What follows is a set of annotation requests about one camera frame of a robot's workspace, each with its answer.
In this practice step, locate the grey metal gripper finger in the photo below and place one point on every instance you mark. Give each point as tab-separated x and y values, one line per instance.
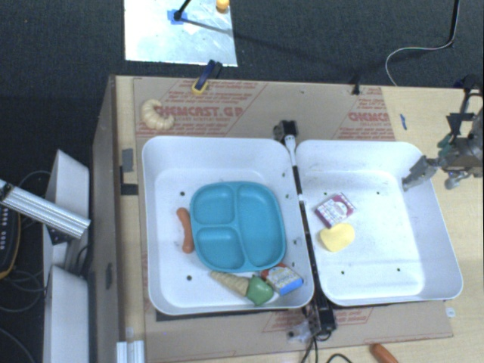
417	172
455	180

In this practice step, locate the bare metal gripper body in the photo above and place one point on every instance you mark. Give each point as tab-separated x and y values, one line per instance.
467	153

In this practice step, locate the white plastic tray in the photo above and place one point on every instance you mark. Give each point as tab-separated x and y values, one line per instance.
170	157
385	240

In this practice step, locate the pink packet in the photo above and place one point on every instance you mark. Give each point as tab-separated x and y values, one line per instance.
334	209

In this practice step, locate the yellow heart-shaped biscuit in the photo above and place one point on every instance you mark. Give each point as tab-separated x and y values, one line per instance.
337	237

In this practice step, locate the thin black and white rod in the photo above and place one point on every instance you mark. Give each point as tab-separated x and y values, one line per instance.
300	191

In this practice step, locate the brown cardboard board red print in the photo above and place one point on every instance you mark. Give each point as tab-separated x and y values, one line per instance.
264	108

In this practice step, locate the small colourful carton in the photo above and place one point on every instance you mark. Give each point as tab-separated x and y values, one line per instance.
283	278

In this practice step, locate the blue divided plate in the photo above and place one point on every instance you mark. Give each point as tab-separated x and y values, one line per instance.
242	233

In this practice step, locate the beige cone with green scoop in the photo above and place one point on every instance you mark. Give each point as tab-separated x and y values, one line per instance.
242	285

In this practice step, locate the small yellow cup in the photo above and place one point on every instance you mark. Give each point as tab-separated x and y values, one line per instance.
222	3

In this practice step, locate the beige croissant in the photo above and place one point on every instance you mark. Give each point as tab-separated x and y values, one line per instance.
153	116

